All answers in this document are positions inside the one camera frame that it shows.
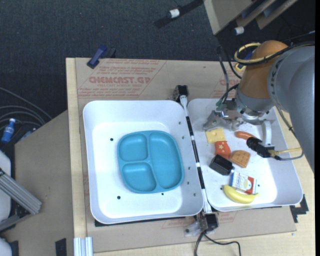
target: black bracket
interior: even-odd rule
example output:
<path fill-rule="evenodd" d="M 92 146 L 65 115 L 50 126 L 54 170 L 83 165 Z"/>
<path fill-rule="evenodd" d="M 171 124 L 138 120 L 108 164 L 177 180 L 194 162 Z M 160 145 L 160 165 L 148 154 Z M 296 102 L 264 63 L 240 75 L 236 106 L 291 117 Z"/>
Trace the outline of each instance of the black bracket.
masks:
<path fill-rule="evenodd" d="M 309 211 L 305 195 L 303 195 L 303 198 L 300 202 L 300 207 L 290 205 L 290 210 L 292 213 L 294 223 L 298 223 L 298 215 L 307 214 L 307 212 Z"/>

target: table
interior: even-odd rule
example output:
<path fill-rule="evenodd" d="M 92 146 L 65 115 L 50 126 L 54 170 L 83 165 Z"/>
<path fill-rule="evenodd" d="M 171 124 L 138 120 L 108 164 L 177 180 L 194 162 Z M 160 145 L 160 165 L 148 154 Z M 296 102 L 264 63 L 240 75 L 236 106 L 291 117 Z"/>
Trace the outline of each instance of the table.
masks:
<path fill-rule="evenodd" d="M 73 204 L 73 232 L 75 238 L 85 238 L 90 233 L 87 226 L 86 218 L 86 204 L 85 204 L 85 189 L 84 189 L 84 176 L 83 176 L 83 157 L 82 157 L 82 143 L 81 143 L 81 118 L 79 114 L 78 105 L 78 91 L 79 80 L 82 80 L 82 88 L 90 89 L 86 83 L 88 74 L 92 77 L 93 70 L 86 70 L 84 72 L 79 72 L 79 65 L 85 64 L 87 58 L 67 58 L 66 59 L 66 70 L 67 70 L 67 94 L 68 94 L 68 120 L 69 120 L 69 141 L 70 141 L 70 163 L 71 163 L 71 180 L 72 180 L 72 204 Z M 142 60 L 119 60 L 126 62 L 126 67 L 131 65 L 139 64 L 143 62 Z M 164 61 L 164 60 L 146 60 L 148 65 L 152 69 L 148 69 L 144 74 L 140 73 L 139 77 L 145 78 L 152 77 L 153 81 L 157 81 L 161 85 L 161 88 L 155 89 L 148 88 L 147 86 L 141 88 L 139 93 L 133 96 L 124 96 L 124 99 L 138 100 L 142 99 L 165 99 L 170 95 L 171 89 L 177 84 L 188 83 L 187 79 L 190 79 L 190 84 L 197 84 L 196 88 L 190 86 L 190 95 L 195 98 L 205 98 L 209 94 L 212 94 L 215 90 L 215 95 L 219 95 L 223 90 L 221 85 L 223 85 L 221 71 L 214 68 L 217 67 L 217 63 L 209 61 Z M 110 62 L 103 63 L 103 69 L 101 71 L 105 72 L 106 69 L 117 65 Z M 159 75 L 166 69 L 169 72 L 167 75 Z M 99 98 L 99 94 L 94 93 L 93 90 L 87 90 L 86 94 L 83 95 L 84 102 L 89 102 L 93 98 Z M 285 129 L 284 124 L 283 135 L 287 142 L 288 148 L 297 147 L 297 142 L 291 135 L 289 131 Z M 241 252 L 243 255 L 315 255 L 315 180 L 314 174 L 308 166 L 307 160 L 305 158 L 298 159 L 294 162 L 296 171 L 298 173 L 303 192 L 305 194 L 306 202 L 309 211 L 306 215 L 298 216 L 298 223 L 296 224 L 296 232 L 285 232 L 276 234 L 265 234 L 250 237 L 238 237 L 236 240 L 241 244 Z M 156 244 L 154 240 L 155 237 L 150 239 L 151 244 Z M 162 246 L 152 246 L 144 248 L 135 248 L 126 250 L 114 250 L 114 251 L 101 251 L 94 255 L 97 256 L 111 256 L 111 255 L 193 255 L 195 238 L 191 240 L 192 242 L 178 243 L 173 245 L 162 245 Z M 216 255 L 232 255 L 237 254 L 237 248 L 235 245 L 220 246 L 213 245 L 211 242 L 202 242 L 199 246 L 199 255 L 211 255 L 215 253 Z"/>

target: blue object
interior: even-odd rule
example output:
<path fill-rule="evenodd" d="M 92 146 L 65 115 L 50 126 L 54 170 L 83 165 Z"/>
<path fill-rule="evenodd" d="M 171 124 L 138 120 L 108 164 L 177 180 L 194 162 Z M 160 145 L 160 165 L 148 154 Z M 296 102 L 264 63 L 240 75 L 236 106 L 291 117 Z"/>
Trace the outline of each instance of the blue object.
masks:
<path fill-rule="evenodd" d="M 175 139 L 159 130 L 123 136 L 117 157 L 124 184 L 136 193 L 161 193 L 180 186 L 182 158 Z"/>
<path fill-rule="evenodd" d="M 87 62 L 87 65 L 94 69 L 99 64 L 99 59 L 103 58 L 107 53 L 108 47 L 105 45 L 100 45 L 98 50 L 96 50 L 94 56 Z"/>
<path fill-rule="evenodd" d="M 15 132 L 15 122 L 16 122 L 16 119 L 10 118 L 9 124 L 3 130 L 1 143 L 6 144 L 11 140 Z"/>

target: toy banana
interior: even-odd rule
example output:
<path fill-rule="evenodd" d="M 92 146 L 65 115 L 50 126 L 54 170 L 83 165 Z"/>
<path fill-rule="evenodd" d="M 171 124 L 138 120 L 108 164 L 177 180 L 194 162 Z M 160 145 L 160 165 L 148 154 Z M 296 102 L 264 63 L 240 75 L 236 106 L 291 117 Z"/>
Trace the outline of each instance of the toy banana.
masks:
<path fill-rule="evenodd" d="M 240 204 L 250 204 L 259 195 L 259 193 L 243 194 L 238 192 L 234 187 L 229 185 L 223 186 L 223 192 L 229 199 Z"/>

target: blue bottle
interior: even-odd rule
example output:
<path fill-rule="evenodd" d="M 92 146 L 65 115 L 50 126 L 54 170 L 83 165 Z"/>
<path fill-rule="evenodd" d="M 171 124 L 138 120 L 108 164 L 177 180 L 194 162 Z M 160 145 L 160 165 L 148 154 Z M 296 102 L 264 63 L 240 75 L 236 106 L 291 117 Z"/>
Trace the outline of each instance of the blue bottle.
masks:
<path fill-rule="evenodd" d="M 10 118 L 9 124 L 3 130 L 1 143 L 6 144 L 11 140 L 15 132 L 15 122 L 16 122 L 16 119 Z"/>

